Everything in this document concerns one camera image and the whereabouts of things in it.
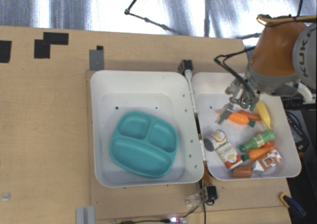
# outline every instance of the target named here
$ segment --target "teal plate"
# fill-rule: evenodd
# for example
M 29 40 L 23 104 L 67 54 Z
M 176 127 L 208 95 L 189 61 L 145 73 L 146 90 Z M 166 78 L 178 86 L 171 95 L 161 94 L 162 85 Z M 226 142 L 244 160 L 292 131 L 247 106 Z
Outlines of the teal plate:
M 135 174 L 158 178 L 174 162 L 178 135 L 164 120 L 141 112 L 125 114 L 110 142 L 110 156 L 120 167 Z

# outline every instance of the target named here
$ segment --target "black tape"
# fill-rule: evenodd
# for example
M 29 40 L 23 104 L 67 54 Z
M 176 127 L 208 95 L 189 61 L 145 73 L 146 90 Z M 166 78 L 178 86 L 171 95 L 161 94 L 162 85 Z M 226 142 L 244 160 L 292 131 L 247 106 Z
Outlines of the black tape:
M 44 43 L 44 40 L 34 40 L 34 58 L 50 58 L 50 45 Z
M 9 63 L 12 41 L 0 41 L 0 63 Z
M 68 45 L 68 35 L 69 34 L 67 33 L 44 32 L 44 35 L 43 35 L 44 44 Z

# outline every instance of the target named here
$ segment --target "wooden table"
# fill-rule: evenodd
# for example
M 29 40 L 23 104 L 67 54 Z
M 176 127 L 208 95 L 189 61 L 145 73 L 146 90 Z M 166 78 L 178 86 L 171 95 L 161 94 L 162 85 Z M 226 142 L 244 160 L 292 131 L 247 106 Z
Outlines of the wooden table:
M 34 58 L 44 32 L 69 34 L 68 45 L 51 45 L 50 59 Z M 86 72 L 89 50 L 104 46 L 105 69 L 175 71 L 192 59 L 194 72 L 222 71 L 213 58 L 243 49 L 241 40 L 0 27 L 12 41 L 11 60 L 0 63 L 0 223 L 74 224 L 78 206 L 95 205 L 96 223 L 183 214 L 184 196 L 196 184 L 111 189 L 94 182 L 89 167 Z M 230 63 L 245 70 L 246 56 Z M 286 179 L 219 181 L 219 199 L 207 207 L 207 223 L 290 224 L 278 195 Z M 94 202 L 96 195 L 110 195 Z M 203 223 L 202 209 L 188 217 Z

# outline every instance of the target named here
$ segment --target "white plastic container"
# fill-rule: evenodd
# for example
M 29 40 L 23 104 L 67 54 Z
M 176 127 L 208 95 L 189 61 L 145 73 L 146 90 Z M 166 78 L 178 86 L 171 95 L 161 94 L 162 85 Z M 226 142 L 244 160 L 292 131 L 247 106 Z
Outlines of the white plastic container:
M 233 76 L 228 73 L 198 73 L 193 77 L 195 99 L 199 111 L 202 136 L 216 129 L 223 130 L 235 147 L 245 143 L 265 126 L 257 122 L 254 128 L 230 121 L 216 124 L 216 111 L 228 102 L 224 93 Z M 133 185 L 194 183 L 204 173 L 203 159 L 194 119 L 188 83 L 175 72 L 98 71 L 91 79 L 94 125 L 95 173 L 98 181 L 108 187 Z M 292 134 L 279 97 L 262 95 L 271 115 L 276 134 L 275 146 L 284 161 L 274 170 L 252 178 L 293 177 L 301 170 Z M 171 171 L 160 178 L 133 174 L 117 166 L 109 155 L 109 144 L 120 118 L 131 111 L 145 112 L 170 123 L 179 137 L 178 149 Z M 212 175 L 221 180 L 233 180 L 215 152 L 206 151 Z

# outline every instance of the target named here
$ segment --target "green bottle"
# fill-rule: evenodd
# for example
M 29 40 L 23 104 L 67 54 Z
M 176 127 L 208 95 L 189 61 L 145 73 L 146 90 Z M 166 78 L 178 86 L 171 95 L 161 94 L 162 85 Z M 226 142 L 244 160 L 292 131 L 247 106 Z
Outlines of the green bottle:
M 246 144 L 240 146 L 241 152 L 246 152 L 249 149 L 259 148 L 269 141 L 275 139 L 275 134 L 271 129 L 266 129 L 263 132 L 254 135 Z

